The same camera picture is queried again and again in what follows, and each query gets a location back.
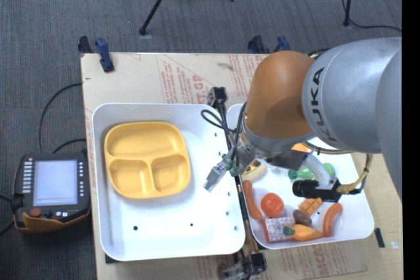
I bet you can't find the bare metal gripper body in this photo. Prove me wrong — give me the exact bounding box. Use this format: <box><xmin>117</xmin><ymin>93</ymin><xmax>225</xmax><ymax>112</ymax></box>
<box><xmin>234</xmin><ymin>137</ymin><xmax>311</xmax><ymax>175</ymax></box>

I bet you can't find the toy pizza slice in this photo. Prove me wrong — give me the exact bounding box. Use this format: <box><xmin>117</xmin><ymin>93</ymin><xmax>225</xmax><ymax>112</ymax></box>
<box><xmin>240</xmin><ymin>161</ymin><xmax>268</xmax><ymax>183</ymax></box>

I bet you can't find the thin black and white rod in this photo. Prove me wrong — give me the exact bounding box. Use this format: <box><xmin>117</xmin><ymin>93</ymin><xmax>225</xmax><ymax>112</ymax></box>
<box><xmin>215</xmin><ymin>98</ymin><xmax>260</xmax><ymax>255</ymax></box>

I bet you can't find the orange-red toy sausage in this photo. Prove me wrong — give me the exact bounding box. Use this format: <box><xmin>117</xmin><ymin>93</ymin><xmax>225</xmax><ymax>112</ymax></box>
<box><xmin>242</xmin><ymin>180</ymin><xmax>264</xmax><ymax>221</ymax></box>
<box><xmin>322</xmin><ymin>202</ymin><xmax>343</xmax><ymax>238</ymax></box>

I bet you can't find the bright orange block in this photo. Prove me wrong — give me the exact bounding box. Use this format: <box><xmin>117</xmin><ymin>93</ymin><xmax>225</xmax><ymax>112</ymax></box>
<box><xmin>290</xmin><ymin>142</ymin><xmax>310</xmax><ymax>154</ymax></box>

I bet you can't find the orange round toy fruit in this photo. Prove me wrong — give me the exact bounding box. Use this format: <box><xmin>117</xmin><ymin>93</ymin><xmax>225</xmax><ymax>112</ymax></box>
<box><xmin>260</xmin><ymin>192</ymin><xmax>285</xmax><ymax>218</ymax></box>

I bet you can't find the green plastic bottle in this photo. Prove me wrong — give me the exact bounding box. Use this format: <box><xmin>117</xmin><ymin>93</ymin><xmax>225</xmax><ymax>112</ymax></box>
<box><xmin>287</xmin><ymin>162</ymin><xmax>336</xmax><ymax>181</ymax></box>

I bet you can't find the white plastic tray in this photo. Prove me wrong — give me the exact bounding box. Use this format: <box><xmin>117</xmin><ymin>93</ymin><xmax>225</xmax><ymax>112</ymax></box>
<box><xmin>226</xmin><ymin>103</ymin><xmax>375</xmax><ymax>251</ymax></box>
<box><xmin>91</xmin><ymin>102</ymin><xmax>247</xmax><ymax>262</ymax></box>

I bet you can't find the orange printed carton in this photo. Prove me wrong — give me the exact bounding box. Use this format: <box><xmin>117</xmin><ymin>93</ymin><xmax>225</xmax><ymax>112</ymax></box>
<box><xmin>262</xmin><ymin>216</ymin><xmax>297</xmax><ymax>244</ymax></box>

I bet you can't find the orange square biscuit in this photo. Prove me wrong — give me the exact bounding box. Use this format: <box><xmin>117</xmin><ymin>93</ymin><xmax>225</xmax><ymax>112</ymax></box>
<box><xmin>298</xmin><ymin>197</ymin><xmax>324</xmax><ymax>217</ymax></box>

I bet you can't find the brown oval toy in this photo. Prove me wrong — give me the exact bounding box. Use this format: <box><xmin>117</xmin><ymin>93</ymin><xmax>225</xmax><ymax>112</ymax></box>
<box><xmin>292</xmin><ymin>209</ymin><xmax>313</xmax><ymax>228</ymax></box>

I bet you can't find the yellow divided plate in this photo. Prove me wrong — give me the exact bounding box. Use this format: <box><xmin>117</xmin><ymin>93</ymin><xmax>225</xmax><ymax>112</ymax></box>
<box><xmin>104</xmin><ymin>121</ymin><xmax>192</xmax><ymax>200</ymax></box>

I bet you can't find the orange toy carrot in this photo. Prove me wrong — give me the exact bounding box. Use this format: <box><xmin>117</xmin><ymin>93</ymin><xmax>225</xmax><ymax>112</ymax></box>
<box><xmin>282</xmin><ymin>223</ymin><xmax>325</xmax><ymax>243</ymax></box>

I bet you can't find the brown cardboard board, red print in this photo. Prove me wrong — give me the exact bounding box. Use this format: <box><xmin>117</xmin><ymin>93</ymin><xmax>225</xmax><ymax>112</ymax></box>
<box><xmin>80</xmin><ymin>52</ymin><xmax>403</xmax><ymax>280</ymax></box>

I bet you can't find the black block with thin wires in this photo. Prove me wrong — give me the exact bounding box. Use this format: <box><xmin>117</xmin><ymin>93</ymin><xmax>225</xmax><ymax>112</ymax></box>
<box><xmin>241</xmin><ymin>250</ymin><xmax>268</xmax><ymax>275</ymax></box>
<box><xmin>206</xmin><ymin>86</ymin><xmax>228</xmax><ymax>108</ymax></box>

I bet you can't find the black cylinder on white bracket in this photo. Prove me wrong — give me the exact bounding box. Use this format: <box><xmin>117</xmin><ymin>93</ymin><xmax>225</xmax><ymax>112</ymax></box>
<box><xmin>291</xmin><ymin>153</ymin><xmax>343</xmax><ymax>203</ymax></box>

